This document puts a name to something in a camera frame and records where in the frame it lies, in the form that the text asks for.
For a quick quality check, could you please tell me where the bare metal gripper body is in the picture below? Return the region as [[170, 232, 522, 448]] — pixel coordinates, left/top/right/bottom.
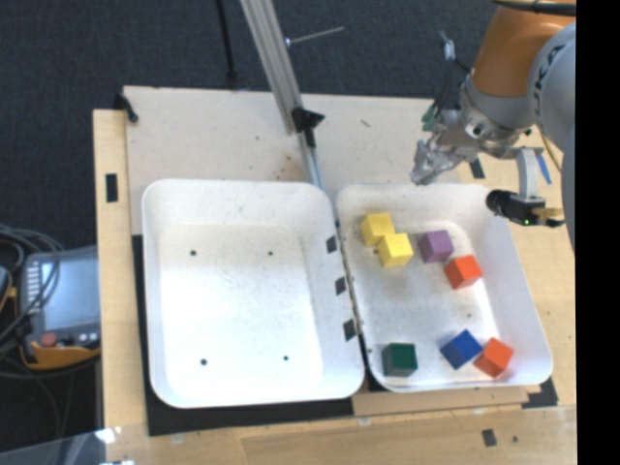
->
[[432, 108, 527, 165]]

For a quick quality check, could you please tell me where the yellow cube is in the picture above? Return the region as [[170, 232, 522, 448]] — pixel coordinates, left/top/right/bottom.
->
[[359, 211, 395, 248], [376, 232, 415, 269]]

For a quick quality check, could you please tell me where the purple cube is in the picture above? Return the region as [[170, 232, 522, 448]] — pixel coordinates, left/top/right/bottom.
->
[[417, 230, 455, 264]]

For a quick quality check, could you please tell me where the orange cube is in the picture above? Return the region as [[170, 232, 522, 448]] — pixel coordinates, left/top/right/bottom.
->
[[443, 254, 484, 291], [473, 336, 515, 379]]

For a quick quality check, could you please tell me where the white plastic tray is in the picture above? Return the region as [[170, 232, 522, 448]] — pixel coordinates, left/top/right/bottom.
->
[[140, 177, 366, 410], [334, 181, 555, 394]]

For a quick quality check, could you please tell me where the blue cube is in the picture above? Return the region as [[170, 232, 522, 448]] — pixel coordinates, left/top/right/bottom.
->
[[439, 328, 484, 371]]

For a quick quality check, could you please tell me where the green cube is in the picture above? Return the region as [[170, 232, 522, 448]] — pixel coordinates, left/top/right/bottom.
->
[[381, 342, 419, 378]]

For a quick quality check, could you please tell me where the pale flat board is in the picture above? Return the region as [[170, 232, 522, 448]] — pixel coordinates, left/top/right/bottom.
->
[[121, 84, 542, 419]]

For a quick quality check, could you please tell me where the black cylinder on white bracket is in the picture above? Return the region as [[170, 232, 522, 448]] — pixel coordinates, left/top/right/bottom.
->
[[485, 146, 549, 228]]

